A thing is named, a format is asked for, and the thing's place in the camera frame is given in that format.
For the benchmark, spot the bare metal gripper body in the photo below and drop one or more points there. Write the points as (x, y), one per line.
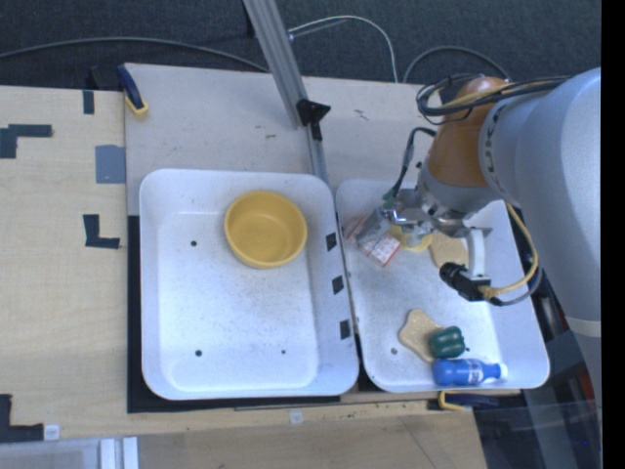
(415, 210)

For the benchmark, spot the green toy bell pepper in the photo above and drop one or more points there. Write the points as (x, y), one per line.
(446, 342)

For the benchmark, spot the white plastic tray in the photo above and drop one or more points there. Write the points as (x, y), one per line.
(420, 291)
(234, 320)

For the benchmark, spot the black cylinder on white bracket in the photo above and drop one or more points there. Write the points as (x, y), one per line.
(464, 281)

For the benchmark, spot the blue plastic bottle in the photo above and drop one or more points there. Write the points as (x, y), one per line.
(456, 372)

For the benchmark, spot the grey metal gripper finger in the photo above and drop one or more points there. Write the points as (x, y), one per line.
(373, 227)
(415, 236)

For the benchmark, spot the clear packet with red print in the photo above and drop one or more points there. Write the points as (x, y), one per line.
(383, 251)

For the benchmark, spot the yellow bowl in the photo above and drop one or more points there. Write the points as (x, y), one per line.
(266, 230)

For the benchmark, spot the yellow round toy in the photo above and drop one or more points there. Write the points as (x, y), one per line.
(396, 236)

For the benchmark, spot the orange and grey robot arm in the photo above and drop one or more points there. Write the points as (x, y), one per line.
(537, 144)

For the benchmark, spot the tan toy bread slice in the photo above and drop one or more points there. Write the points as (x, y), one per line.
(415, 332)
(446, 251)

